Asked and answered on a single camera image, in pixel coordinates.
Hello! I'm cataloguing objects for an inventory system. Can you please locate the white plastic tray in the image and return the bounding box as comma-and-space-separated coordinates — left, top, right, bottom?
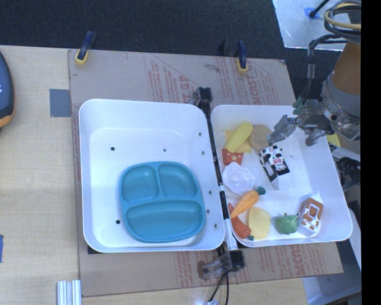
78, 98, 227, 254
210, 104, 354, 249

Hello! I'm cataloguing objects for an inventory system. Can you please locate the black cylinder on white bracket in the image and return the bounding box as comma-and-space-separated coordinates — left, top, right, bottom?
331, 145, 362, 184

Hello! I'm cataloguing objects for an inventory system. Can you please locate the beige round biscuit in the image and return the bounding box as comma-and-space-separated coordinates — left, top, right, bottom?
248, 124, 273, 153

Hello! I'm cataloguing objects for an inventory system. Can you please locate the yellow lemon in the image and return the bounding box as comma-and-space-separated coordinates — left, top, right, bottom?
248, 206, 272, 241

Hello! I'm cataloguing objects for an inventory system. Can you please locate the black block with thin wires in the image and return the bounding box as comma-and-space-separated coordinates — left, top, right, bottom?
197, 249, 245, 280
192, 86, 213, 108

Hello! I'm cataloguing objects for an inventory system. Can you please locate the blue divided plate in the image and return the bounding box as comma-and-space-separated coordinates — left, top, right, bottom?
118, 161, 207, 244

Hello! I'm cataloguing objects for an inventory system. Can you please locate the black and white carton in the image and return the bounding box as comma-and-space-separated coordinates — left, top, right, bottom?
257, 144, 291, 183

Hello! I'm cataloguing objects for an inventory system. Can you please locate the green pepper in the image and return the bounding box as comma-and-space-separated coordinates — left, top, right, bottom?
274, 212, 300, 236

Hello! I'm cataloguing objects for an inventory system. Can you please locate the red-orange carrot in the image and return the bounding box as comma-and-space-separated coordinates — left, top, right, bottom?
227, 202, 255, 242

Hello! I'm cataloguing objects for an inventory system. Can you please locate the orange carrot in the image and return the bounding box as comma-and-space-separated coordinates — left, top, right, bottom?
229, 186, 267, 220

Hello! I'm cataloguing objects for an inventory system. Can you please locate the brown cardboard board red print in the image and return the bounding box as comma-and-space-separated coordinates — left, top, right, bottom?
67, 49, 345, 297

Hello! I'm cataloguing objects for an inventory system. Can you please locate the thin black and white rod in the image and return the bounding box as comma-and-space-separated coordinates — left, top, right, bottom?
203, 104, 239, 252

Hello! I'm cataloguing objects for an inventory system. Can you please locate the orange and white carton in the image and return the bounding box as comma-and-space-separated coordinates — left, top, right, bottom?
296, 193, 324, 239

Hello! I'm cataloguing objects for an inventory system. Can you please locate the yellow corn cob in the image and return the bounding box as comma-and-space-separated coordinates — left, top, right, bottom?
224, 121, 255, 154

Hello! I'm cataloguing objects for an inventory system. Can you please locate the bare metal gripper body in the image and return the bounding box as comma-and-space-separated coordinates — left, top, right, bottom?
295, 98, 361, 141

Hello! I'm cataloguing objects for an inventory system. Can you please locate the red packet with yellow star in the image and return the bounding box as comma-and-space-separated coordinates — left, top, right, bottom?
222, 148, 245, 167

